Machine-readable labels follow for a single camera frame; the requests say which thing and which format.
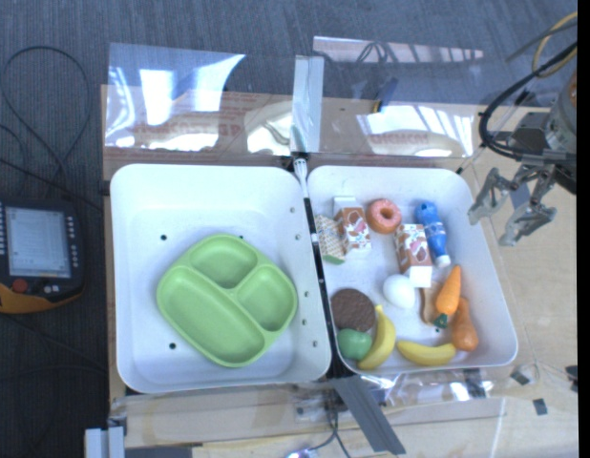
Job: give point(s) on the green pear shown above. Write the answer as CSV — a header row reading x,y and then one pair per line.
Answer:
x,y
352,344

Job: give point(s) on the orange checked packet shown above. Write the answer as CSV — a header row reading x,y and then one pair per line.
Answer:
x,y
329,239

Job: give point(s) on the black cylinder on white bracket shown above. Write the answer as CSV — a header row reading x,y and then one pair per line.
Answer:
x,y
568,179

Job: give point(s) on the orange pear-shaped toy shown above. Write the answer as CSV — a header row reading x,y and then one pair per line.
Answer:
x,y
464,334

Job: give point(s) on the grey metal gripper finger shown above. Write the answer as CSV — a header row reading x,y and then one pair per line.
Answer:
x,y
529,217
488,193

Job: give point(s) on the brown round biscuit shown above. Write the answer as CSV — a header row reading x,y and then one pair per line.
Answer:
x,y
352,309

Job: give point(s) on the white egg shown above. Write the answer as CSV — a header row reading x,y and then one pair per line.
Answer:
x,y
399,291

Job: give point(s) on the orange doughnut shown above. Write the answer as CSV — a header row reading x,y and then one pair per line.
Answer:
x,y
373,220

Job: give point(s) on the blue bottle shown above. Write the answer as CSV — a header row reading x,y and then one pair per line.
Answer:
x,y
431,229

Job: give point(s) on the brown and white carton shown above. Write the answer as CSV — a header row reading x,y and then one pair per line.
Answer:
x,y
353,227
415,253

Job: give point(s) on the orange carrot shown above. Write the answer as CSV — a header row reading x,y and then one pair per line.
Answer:
x,y
448,294

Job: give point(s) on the yellow banana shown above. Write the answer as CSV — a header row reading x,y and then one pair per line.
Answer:
x,y
383,341
426,353

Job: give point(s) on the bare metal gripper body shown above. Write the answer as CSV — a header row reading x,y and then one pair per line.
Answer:
x,y
531,134

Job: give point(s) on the white plastic tray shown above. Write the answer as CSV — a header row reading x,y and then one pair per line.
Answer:
x,y
190,198
476,265

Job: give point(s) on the green divided plate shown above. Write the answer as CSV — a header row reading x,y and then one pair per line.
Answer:
x,y
214,308

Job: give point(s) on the brown cardboard board red print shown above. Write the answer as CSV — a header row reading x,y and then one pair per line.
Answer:
x,y
333,127

